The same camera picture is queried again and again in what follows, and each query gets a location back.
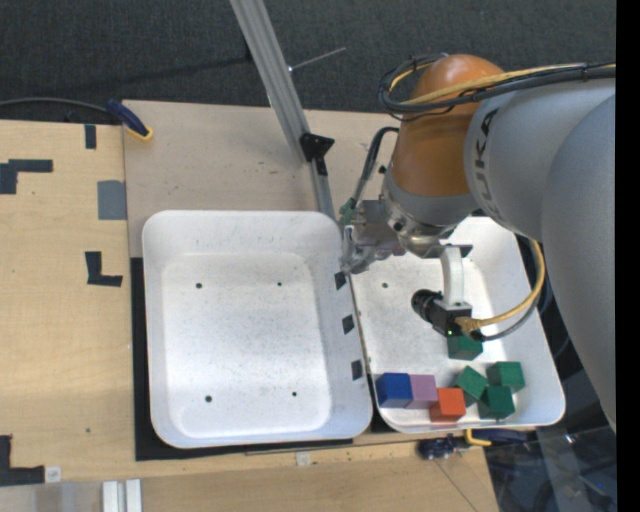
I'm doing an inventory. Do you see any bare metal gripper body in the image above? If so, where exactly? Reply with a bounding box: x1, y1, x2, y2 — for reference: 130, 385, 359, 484
349, 199, 455, 261

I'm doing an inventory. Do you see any white plastic tray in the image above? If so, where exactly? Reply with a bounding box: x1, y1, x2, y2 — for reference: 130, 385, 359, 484
344, 214, 567, 435
141, 209, 374, 450

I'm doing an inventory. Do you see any green cube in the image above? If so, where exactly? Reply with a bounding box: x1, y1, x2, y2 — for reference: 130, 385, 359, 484
446, 333, 485, 362
476, 384, 517, 421
454, 365, 489, 402
486, 360, 527, 393

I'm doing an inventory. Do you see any blue cube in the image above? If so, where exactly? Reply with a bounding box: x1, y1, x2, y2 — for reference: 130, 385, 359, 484
375, 372, 414, 409

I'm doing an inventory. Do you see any pink cube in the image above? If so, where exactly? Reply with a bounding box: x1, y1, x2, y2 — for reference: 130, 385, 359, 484
405, 374, 440, 411

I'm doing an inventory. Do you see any orange cube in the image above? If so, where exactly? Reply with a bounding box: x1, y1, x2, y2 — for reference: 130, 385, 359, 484
428, 387, 468, 423

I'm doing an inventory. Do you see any pale wood board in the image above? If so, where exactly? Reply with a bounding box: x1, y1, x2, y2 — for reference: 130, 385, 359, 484
122, 99, 544, 457

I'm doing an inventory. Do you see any black cylinder on white bracket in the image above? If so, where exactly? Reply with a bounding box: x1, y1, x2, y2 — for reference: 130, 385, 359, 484
410, 244, 474, 338

